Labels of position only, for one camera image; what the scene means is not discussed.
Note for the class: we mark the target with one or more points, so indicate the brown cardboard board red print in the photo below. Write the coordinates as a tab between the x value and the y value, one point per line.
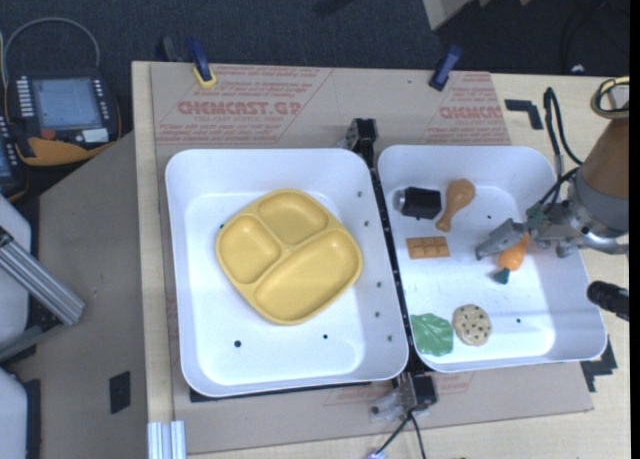
280	102

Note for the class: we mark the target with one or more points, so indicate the orange carrot with green top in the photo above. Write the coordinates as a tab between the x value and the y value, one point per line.
512	257

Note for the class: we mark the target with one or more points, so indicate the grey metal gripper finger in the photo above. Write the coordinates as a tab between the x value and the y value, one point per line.
487	248
505	229

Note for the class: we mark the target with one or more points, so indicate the orange rectangular biscuit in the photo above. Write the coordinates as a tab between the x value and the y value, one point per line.
427	248

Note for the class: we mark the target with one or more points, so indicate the thin black and white rod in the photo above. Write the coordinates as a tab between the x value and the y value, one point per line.
395	267

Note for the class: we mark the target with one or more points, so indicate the green lettuce leaf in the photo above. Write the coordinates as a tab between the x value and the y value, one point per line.
432	336

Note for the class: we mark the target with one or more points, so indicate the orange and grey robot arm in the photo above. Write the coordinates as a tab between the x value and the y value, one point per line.
607	157

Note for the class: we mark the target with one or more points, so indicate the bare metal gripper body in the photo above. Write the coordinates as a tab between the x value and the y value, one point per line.
560	232

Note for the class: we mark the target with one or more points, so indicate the beige chocolate chip cookie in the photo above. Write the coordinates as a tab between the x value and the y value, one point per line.
471	325

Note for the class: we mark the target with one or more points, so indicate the white plastic tray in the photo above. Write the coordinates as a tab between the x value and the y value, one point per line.
280	352
545	312

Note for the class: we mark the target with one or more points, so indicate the black cylinder on white bracket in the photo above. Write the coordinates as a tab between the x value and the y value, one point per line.
607	297

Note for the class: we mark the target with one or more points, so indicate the black can with silver end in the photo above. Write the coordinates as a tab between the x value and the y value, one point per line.
422	203

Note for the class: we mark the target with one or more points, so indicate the tan toy chicken drumstick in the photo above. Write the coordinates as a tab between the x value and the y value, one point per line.
457	199

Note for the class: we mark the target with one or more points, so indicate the yellow divided plate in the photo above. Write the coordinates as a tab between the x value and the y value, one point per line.
290	257

